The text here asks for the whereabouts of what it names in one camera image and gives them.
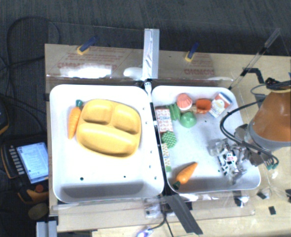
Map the yellow divided plate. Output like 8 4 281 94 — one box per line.
76 99 142 158

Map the black and white cow carton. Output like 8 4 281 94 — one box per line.
218 151 239 176

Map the green pea pod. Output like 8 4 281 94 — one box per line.
168 103 181 121

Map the white plastic tray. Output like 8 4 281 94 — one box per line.
49 84 165 204
151 85 261 195

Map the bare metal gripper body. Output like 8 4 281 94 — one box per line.
234 124 265 167

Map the green pepper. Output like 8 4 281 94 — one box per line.
179 111 198 129

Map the white carton with orange pattern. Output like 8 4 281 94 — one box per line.
155 108 174 133

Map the white and orange carton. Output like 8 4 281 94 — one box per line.
208 92 233 119

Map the pink cupcake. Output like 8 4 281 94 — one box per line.
176 93 193 112

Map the green checkered round biscuit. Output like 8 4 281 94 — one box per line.
161 130 178 149

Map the brown cardboard board red print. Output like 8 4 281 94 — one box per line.
44 43 256 233

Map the orange carrot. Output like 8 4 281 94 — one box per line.
67 99 84 140
172 162 199 190

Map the white orange green carton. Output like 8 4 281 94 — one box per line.
161 143 172 173

